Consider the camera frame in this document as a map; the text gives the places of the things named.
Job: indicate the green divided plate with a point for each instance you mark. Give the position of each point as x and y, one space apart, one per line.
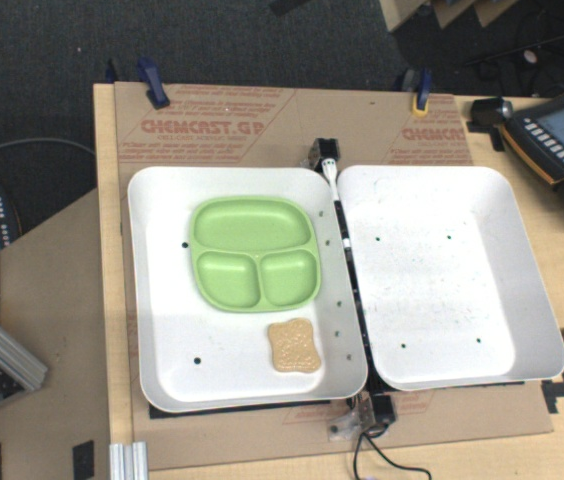
254 253

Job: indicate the thin black and white rod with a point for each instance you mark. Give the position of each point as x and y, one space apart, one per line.
347 248

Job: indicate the brown cardboard board red print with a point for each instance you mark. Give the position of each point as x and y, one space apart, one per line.
282 118

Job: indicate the tan toy bread slice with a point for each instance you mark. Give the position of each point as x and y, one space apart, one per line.
294 346

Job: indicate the white plastic tray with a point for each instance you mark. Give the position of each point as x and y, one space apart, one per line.
437 293
227 368

